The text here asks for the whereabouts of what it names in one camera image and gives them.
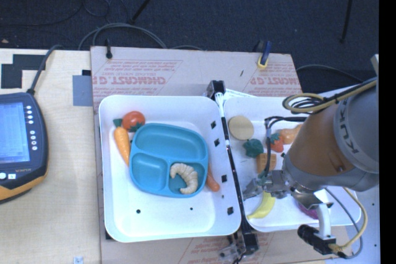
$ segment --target yellow clip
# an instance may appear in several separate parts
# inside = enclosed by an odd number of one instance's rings
[[[265,45],[264,52],[262,53],[262,56],[257,61],[258,68],[265,69],[267,67],[267,65],[268,65],[268,56],[270,54],[271,45],[272,45],[272,43],[270,41],[267,41],[267,44]]]

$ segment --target toy carrot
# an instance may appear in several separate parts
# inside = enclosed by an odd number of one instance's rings
[[[208,164],[208,173],[206,176],[206,186],[210,188],[212,192],[218,192],[220,190],[220,185],[218,182],[214,179],[212,170],[210,169],[210,165]]]
[[[129,142],[128,131],[122,127],[122,119],[113,120],[116,129],[114,130],[114,139],[117,148],[126,165],[129,166],[129,155],[131,154],[131,143]]]

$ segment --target blue plastic plate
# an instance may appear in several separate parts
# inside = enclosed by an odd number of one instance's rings
[[[170,177],[170,168],[184,163],[198,173],[198,188],[182,194],[187,185],[177,174]],[[205,185],[208,166],[207,144],[200,134],[169,124],[147,123],[132,141],[129,173],[140,190],[169,197],[188,198],[197,195]]]

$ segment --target toy banana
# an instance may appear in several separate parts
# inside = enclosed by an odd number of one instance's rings
[[[275,205],[275,197],[272,197],[270,193],[263,192],[262,193],[262,200],[260,205],[257,207],[256,210],[253,211],[250,215],[247,215],[248,219],[259,219],[264,218],[267,214],[270,213],[272,207]]]

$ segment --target toy shrimp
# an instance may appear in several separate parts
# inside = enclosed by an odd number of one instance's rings
[[[198,173],[192,166],[184,163],[175,163],[171,166],[170,176],[174,178],[179,174],[185,181],[187,187],[180,188],[182,194],[192,194],[198,188]]]

